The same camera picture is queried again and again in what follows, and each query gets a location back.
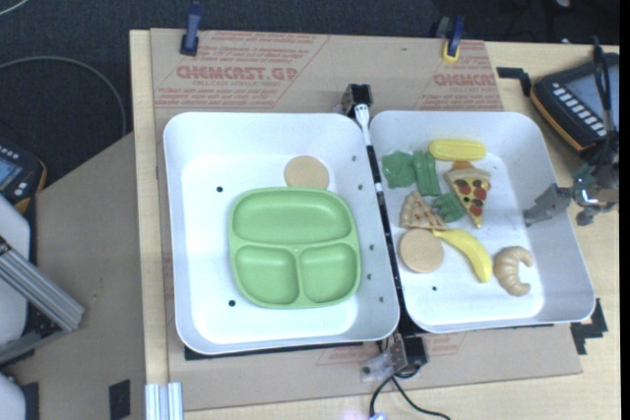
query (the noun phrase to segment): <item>blue clamp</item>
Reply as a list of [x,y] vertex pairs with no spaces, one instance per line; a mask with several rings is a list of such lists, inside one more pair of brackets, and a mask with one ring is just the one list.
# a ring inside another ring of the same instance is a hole
[[460,59],[460,42],[464,34],[464,17],[456,16],[451,34],[444,44],[442,59],[448,63],[455,63]]
[[181,37],[181,47],[179,52],[187,56],[197,56],[197,46],[199,45],[199,37],[197,31],[201,23],[201,4],[193,2],[188,8],[188,17],[186,18],[186,33]]

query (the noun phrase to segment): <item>toy bread slice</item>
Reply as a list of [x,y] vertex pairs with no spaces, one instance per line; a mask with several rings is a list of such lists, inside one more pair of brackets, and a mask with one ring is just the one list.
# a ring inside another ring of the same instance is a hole
[[467,162],[455,162],[444,174],[451,191],[457,195],[476,227],[481,227],[490,174]]
[[444,220],[422,200],[418,191],[413,191],[405,198],[401,211],[401,227],[447,229]]

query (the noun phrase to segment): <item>toy food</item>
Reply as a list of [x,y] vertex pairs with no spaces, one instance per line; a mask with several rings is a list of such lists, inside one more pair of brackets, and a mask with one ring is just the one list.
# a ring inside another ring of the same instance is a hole
[[284,168],[287,186],[299,188],[328,188],[328,169],[319,159],[303,155],[292,159]]
[[397,150],[384,155],[383,175],[391,189],[405,188],[415,182],[415,170],[413,170],[412,156],[408,152]]
[[435,157],[430,152],[416,150],[413,153],[413,171],[417,190],[422,196],[440,196],[440,183],[435,171]]
[[443,161],[474,161],[485,156],[481,142],[463,140],[436,140],[429,144],[429,152]]
[[433,211],[444,222],[454,222],[466,213],[466,209],[460,203],[460,199],[453,192],[446,193],[433,200]]
[[501,249],[494,258],[494,276],[501,287],[513,296],[523,296],[532,289],[528,283],[522,283],[519,279],[520,262],[530,267],[534,264],[534,257],[527,249],[518,246]]
[[416,273],[436,271],[444,260],[442,244],[427,229],[410,229],[405,233],[399,252],[405,266]]
[[447,228],[440,216],[424,203],[422,196],[417,191],[413,191],[405,198],[405,204],[401,212],[401,227]]
[[459,249],[469,259],[472,269],[482,282],[492,276],[492,260],[483,245],[464,229],[432,230],[433,235],[442,238],[453,247]]
[[456,161],[444,174],[451,190],[460,199],[476,227],[481,227],[483,206],[490,190],[490,174],[475,168],[467,161]]

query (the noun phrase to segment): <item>green plate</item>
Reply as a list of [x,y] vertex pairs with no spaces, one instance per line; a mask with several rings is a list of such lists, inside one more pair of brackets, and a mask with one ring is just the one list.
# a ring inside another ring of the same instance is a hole
[[240,195],[229,213],[229,253],[240,291],[267,308],[340,303],[360,280],[354,219],[346,202],[326,190]]

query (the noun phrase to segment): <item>white tray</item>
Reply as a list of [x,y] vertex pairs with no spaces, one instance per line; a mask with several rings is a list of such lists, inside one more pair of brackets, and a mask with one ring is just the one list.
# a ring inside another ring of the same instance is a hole
[[[473,162],[490,172],[483,225],[477,229],[464,216],[450,226],[470,232],[490,256],[520,245],[535,257],[533,267],[519,268],[521,280],[532,286],[521,297],[508,294],[494,276],[480,282],[465,256],[446,243],[444,263],[435,272],[414,273],[399,262],[405,304],[418,326],[431,332],[480,330],[575,322],[591,314],[595,294],[568,214],[525,226],[523,210],[556,182],[534,121],[513,112],[386,111],[374,117],[370,132],[379,163],[396,150],[427,151],[436,139],[484,143],[487,155]],[[443,194],[450,190],[442,174],[451,166],[451,161],[436,162]],[[414,188],[392,190],[386,180],[383,188],[398,253],[406,231],[399,226],[400,213]]]
[[[163,134],[170,208],[175,320],[203,354],[377,340],[400,310],[369,161],[358,126],[339,114],[187,112]],[[269,309],[237,288],[228,212],[242,193],[282,187],[284,168],[308,154],[328,168],[328,189],[356,222],[361,281],[328,307]]]

